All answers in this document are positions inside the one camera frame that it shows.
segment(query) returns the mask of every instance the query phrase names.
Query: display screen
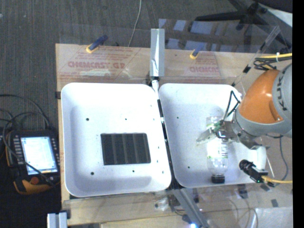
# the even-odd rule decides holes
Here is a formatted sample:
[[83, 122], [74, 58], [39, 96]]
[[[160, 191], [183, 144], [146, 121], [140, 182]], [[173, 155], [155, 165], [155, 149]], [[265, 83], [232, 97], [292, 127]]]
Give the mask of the display screen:
[[[21, 144], [25, 161], [31, 166], [42, 173], [58, 171], [49, 137], [21, 137]], [[29, 175], [38, 174], [29, 166], [27, 169]]]

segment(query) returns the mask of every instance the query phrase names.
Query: water bottle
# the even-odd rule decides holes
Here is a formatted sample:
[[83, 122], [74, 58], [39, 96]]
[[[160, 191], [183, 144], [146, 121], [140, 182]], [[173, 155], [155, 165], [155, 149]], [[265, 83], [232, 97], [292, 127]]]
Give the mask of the water bottle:
[[[214, 124], [221, 120], [219, 116], [206, 118], [207, 129], [214, 128]], [[213, 183], [224, 183], [225, 172], [228, 169], [228, 140], [213, 138], [206, 143], [207, 147], [207, 167], [211, 172]]]

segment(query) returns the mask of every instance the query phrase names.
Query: black connector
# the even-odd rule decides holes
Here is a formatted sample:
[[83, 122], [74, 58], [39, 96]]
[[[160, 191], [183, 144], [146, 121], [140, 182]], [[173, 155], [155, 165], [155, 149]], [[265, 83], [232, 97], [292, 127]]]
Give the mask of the black connector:
[[264, 182], [262, 176], [267, 176], [268, 172], [265, 170], [259, 170], [253, 162], [249, 162], [247, 160], [242, 160], [239, 163], [240, 169], [250, 176], [252, 180], [257, 183]]

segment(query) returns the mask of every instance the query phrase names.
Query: gray carpet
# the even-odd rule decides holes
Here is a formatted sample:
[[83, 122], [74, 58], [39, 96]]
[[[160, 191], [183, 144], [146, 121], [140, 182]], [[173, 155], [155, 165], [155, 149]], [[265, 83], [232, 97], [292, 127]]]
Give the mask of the gray carpet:
[[[100, 36], [100, 28], [107, 28], [113, 35], [112, 42], [127, 46], [139, 1], [0, 0], [0, 95], [33, 100], [51, 126], [58, 129], [55, 44], [89, 44]], [[158, 28], [159, 19], [194, 20], [197, 16], [234, 10], [227, 0], [142, 0], [137, 29]], [[291, 38], [291, 28], [270, 15], [269, 18], [281, 23]], [[145, 45], [142, 39], [140, 33], [134, 35], [131, 47]], [[35, 110], [32, 104], [16, 97], [0, 97], [0, 109], [12, 115]], [[0, 118], [5, 116], [0, 111]], [[26, 130], [42, 127], [37, 115], [19, 120]], [[60, 211], [60, 189], [22, 196], [12, 186], [4, 158], [0, 173], [1, 228], [43, 228], [46, 214]]]

